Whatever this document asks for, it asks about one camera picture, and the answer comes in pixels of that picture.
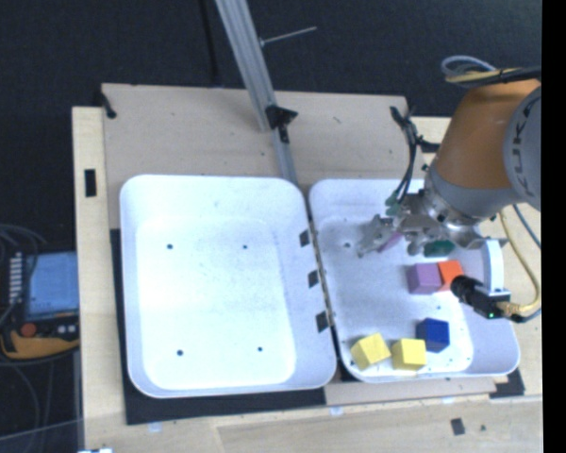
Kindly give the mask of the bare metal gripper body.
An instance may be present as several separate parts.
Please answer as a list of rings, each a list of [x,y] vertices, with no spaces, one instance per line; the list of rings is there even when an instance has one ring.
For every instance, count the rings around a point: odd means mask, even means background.
[[[481,245],[479,223],[479,218],[454,209],[434,191],[407,194],[394,218],[395,228],[418,245],[435,241]]]

